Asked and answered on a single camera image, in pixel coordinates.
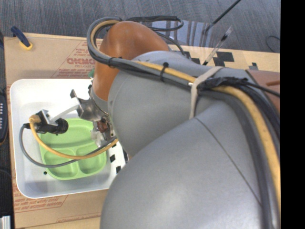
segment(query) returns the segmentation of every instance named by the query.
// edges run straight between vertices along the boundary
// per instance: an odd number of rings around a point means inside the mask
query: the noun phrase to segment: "green plate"
[[[85,155],[97,148],[91,140],[90,131],[92,122],[79,118],[66,119],[69,124],[64,134],[40,134],[41,140],[51,148],[68,155]],[[57,156],[40,146],[41,157],[44,164],[55,165],[70,161],[70,159]],[[106,152],[92,158],[82,159],[66,166],[46,168],[48,174],[59,180],[71,180],[88,177],[100,172],[106,165]]]

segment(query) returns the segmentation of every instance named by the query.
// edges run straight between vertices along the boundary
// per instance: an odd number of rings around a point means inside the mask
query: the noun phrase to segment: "cardboard box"
[[[17,38],[4,38],[8,109],[10,86],[19,79],[75,78],[87,79],[95,61],[89,55],[85,38],[26,33],[33,48],[25,50]],[[194,61],[203,63],[212,48],[184,46]],[[220,49],[215,59],[227,67],[279,72],[280,54]],[[15,227],[99,228],[102,204],[107,190],[70,194],[51,198],[31,199],[23,196],[16,185],[11,120],[10,151],[13,173]]]
[[[17,38],[4,39],[15,228],[62,224],[81,219],[88,221],[91,218],[96,219],[86,224],[91,225],[90,228],[99,228],[99,218],[107,190],[31,199],[22,195],[17,188],[10,118],[10,86],[19,79],[88,79],[88,72],[95,65],[87,51],[85,38],[36,34],[26,36],[33,44],[30,51],[22,48]],[[82,223],[76,223],[73,228],[84,226]]]

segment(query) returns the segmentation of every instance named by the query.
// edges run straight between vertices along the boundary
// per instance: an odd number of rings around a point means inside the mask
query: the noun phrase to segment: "white velcro strap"
[[[220,69],[224,68],[223,66],[215,66],[208,70],[206,73],[198,76],[196,80],[192,84],[191,88],[191,112],[190,112],[190,119],[194,117],[195,115],[195,110],[196,110],[196,102],[197,102],[197,97],[198,97],[198,92],[197,92],[197,86],[204,82],[206,79],[209,77],[213,76],[217,71]]]

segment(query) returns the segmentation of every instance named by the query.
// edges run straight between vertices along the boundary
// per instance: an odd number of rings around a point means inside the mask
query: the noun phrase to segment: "blue clamp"
[[[19,30],[16,26],[13,26],[10,30],[11,32],[13,32],[14,36],[18,37],[18,39],[20,40],[20,45],[24,49],[30,50],[33,47],[33,44],[29,42],[23,32]]]

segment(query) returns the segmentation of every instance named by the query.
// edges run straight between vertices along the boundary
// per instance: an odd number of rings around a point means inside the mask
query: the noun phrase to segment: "white tray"
[[[30,162],[22,153],[19,143],[19,131],[28,123],[31,115],[42,109],[58,110],[70,101],[70,92],[75,90],[77,96],[88,99],[90,80],[80,79],[22,79],[14,82],[10,88],[10,107],[12,118],[13,146],[15,154],[16,180],[19,191],[29,198],[45,198],[73,193],[108,189],[117,174],[117,167],[125,165],[120,143],[107,151],[107,164],[98,174],[75,180],[57,180],[45,175],[45,168]],[[78,117],[73,111],[63,118]],[[25,129],[23,142],[30,156],[42,163],[39,144],[30,130]],[[115,160],[109,157],[115,154]]]

